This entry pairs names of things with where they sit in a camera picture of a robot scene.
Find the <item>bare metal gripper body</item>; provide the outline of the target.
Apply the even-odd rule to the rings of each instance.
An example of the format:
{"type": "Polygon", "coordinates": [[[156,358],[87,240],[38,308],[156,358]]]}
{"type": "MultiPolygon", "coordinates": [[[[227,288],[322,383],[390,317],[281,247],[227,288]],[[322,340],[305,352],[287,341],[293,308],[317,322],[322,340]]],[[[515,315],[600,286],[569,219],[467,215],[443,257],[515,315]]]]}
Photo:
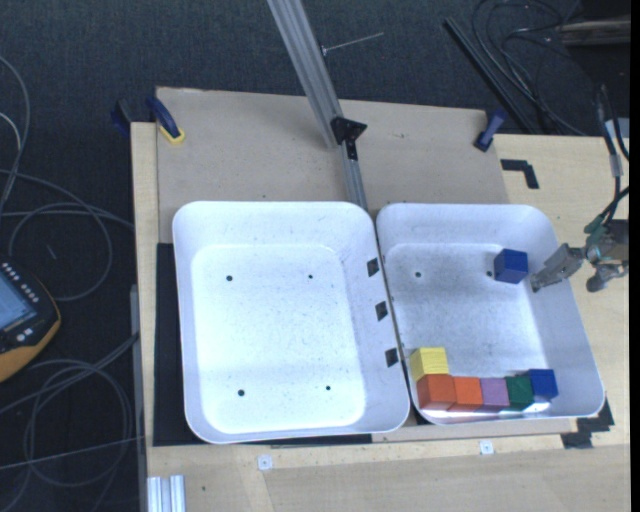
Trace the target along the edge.
{"type": "Polygon", "coordinates": [[[614,219],[598,226],[586,240],[589,262],[624,262],[629,259],[629,221],[614,219]]]}

